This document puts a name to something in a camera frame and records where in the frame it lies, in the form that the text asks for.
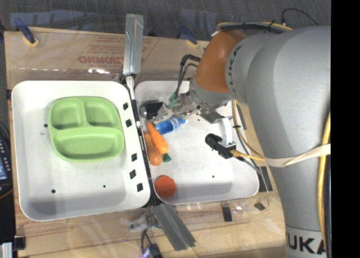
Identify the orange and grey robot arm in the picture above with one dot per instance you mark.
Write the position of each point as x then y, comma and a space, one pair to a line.
281, 88

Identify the orange carrot with green stem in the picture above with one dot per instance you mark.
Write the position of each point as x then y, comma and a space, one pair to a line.
158, 140

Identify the green divided plate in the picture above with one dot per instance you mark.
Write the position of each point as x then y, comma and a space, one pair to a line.
87, 141

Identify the white plastic tray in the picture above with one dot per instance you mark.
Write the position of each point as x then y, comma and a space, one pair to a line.
202, 167
84, 189

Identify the black and silver can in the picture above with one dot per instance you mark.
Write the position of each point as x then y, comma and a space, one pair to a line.
153, 109

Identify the orange round fruit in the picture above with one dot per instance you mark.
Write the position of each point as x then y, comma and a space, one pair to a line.
165, 186

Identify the brown cardboard board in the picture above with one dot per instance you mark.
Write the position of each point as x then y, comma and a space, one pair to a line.
70, 51

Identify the black cylinder on white bracket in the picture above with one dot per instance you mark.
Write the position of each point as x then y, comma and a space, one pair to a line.
218, 144

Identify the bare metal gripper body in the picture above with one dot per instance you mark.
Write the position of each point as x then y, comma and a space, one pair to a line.
189, 103

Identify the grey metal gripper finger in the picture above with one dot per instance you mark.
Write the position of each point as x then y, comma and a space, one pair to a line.
166, 111
184, 114

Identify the clear bottle with blue label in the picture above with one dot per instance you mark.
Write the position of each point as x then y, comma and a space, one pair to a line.
166, 126

